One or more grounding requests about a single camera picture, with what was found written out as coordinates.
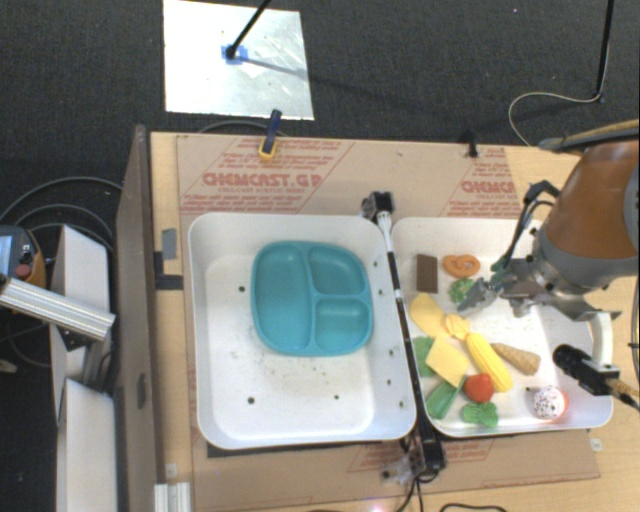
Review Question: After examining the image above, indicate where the blue divided plate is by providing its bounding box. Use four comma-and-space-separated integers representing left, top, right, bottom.
250, 240, 374, 358

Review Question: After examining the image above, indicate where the yellow cheese slice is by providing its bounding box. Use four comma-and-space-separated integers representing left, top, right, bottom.
424, 335, 471, 389

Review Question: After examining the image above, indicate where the yellow ridged shell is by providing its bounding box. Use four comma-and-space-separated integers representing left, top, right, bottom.
443, 312, 472, 342

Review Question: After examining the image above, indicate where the green broccoli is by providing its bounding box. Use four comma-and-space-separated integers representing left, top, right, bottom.
447, 277, 476, 305

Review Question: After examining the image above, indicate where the brown chocolate bar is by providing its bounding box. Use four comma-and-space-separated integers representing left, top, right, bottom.
415, 253, 440, 294

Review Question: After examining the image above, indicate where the tan ice cream cone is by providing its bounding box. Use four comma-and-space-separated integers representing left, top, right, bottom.
490, 342, 543, 377

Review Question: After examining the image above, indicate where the orange pretzel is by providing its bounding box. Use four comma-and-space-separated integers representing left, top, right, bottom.
441, 253, 482, 279

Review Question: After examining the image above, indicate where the yellow corn cob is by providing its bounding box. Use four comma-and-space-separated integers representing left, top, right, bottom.
464, 331, 515, 394

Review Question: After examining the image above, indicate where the thin black and white rod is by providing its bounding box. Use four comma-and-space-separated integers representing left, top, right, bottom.
376, 211, 437, 451

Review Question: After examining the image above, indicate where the brown cardboard board red print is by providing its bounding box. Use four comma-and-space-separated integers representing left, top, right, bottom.
175, 133, 602, 502

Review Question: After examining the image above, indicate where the white plastic tray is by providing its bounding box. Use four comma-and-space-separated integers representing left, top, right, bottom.
390, 216, 616, 439
187, 211, 419, 451

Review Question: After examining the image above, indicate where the red tomato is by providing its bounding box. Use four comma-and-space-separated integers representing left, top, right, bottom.
462, 372, 497, 405

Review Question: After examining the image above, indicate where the black cylinder on white bracket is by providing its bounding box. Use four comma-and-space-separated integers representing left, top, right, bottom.
551, 309, 622, 397

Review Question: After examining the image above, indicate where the white sprinkled doughnut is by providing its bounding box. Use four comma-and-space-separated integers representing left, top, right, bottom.
532, 384, 571, 421

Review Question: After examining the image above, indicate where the green ruffled leaf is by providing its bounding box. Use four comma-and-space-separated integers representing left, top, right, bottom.
460, 400, 500, 429

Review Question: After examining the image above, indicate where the green pea pod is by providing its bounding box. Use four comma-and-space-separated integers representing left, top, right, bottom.
425, 380, 467, 421

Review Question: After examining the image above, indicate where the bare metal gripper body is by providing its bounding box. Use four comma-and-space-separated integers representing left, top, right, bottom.
498, 260, 604, 318

